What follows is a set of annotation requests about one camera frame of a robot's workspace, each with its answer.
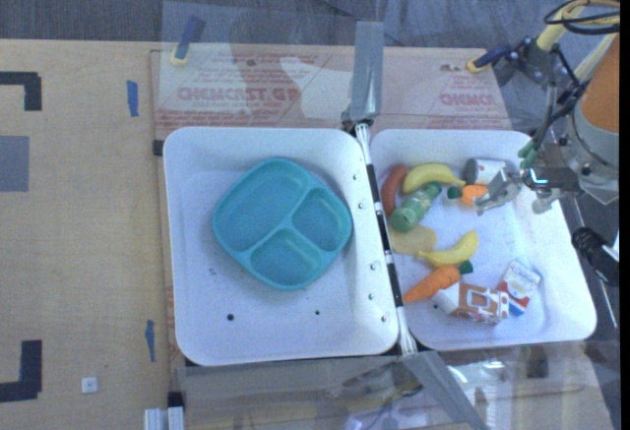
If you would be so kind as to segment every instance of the gray tape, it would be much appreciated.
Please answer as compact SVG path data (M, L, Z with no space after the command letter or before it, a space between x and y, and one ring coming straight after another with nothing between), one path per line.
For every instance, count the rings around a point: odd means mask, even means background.
M383 83L383 23L359 21L354 39L354 69L349 118L371 120L381 112Z
M29 137L0 136L0 192L29 190Z

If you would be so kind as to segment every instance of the black tape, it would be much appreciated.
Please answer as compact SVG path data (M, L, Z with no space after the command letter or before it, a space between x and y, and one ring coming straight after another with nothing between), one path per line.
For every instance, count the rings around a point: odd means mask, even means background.
M24 86L24 110L41 111L41 77L36 72L0 72L0 86Z
M378 183L376 181L376 173L374 172L374 166L372 164L367 164L367 177L370 181L370 189L372 191L372 198L374 199L374 203L379 203L381 201L381 196L378 192Z
M41 392L41 340L23 340L18 381L0 383L0 402L32 400Z
M164 140L154 140L153 150L154 155L163 155Z
M186 410L184 396L181 392L168 392L166 403L168 407L182 407L184 410Z
M387 265L387 272L390 275L390 285L392 286L392 292L394 293L394 304L396 307L401 307L403 303L403 295L401 294L401 286L398 283L398 274L396 273L396 266L394 263Z
M385 216L383 212L376 212L376 219L378 220L378 229L381 231L381 241L383 243L383 251L391 252L390 238L387 235L387 227L385 226Z

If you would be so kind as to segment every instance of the metal bracket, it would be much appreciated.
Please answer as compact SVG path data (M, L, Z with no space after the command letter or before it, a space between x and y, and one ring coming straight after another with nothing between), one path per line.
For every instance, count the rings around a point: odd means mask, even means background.
M383 23L356 23L352 96L342 113L342 124L347 132L360 123L372 125L381 111L384 44Z
M483 215L487 210L509 203L519 194L521 187L520 175L502 167L488 183L488 191L481 197L472 200L476 213Z

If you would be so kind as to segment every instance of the toy juice carton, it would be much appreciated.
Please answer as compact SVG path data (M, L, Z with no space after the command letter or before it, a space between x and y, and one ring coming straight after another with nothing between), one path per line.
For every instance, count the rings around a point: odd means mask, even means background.
M509 315L509 297L501 290L457 282L439 290L431 300L447 315L496 325Z
M497 289L507 292L510 297L510 313L519 316L525 312L540 280L540 274L523 264L518 258L508 264Z

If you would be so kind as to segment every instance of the orange object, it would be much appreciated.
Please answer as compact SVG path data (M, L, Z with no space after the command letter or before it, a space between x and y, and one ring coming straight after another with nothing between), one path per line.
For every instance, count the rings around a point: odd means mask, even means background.
M472 184L465 185L462 188L462 197L460 198L464 203L469 206L474 206L473 199L480 198L488 191L485 185Z
M403 301L413 302L433 297L439 290L457 283L460 276L460 270L456 266L440 266L403 295Z
M396 209L396 192L407 176L407 168L398 164L392 168L381 188L381 203L385 215L389 216Z
M596 127L619 134L619 55L618 34L604 54L582 96L582 111Z

